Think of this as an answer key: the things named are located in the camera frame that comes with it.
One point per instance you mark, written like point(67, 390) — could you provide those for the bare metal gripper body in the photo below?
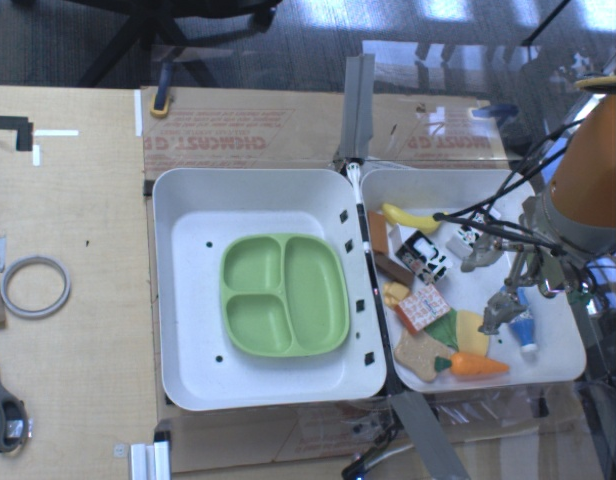
point(550, 270)

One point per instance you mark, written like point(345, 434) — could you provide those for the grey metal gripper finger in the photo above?
point(480, 253)
point(503, 308)

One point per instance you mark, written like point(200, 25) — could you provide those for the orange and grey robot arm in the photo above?
point(585, 168)

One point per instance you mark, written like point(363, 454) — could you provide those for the small black and white carton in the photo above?
point(465, 235)

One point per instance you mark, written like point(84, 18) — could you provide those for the blue and white bottle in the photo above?
point(524, 330)

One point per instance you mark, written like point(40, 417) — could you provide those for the large black and white carton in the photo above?
point(423, 258)

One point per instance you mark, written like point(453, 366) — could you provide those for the white plastic tray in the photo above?
point(193, 318)
point(553, 343)

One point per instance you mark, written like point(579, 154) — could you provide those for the orange carrot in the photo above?
point(475, 364)

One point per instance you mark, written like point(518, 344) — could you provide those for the yellow banana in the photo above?
point(413, 219)

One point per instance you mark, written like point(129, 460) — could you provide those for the orange and white carton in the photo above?
point(422, 308)

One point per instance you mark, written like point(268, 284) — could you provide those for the brown chocolate bar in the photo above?
point(393, 269)

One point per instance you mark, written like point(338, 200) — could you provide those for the yellow toy pastry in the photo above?
point(395, 293)

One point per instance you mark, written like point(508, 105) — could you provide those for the tan bread slice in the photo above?
point(420, 355)

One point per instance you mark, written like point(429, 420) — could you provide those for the orange rectangular block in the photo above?
point(378, 232)

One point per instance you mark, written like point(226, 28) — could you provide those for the thin black and white rod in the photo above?
point(360, 213)

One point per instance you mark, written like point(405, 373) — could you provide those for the green divided plate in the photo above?
point(308, 288)

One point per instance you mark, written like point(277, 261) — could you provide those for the brown cardboard board red print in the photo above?
point(228, 133)

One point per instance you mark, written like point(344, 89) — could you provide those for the black office chair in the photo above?
point(153, 8)

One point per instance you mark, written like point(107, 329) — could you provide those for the grey tape roll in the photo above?
point(8, 293)

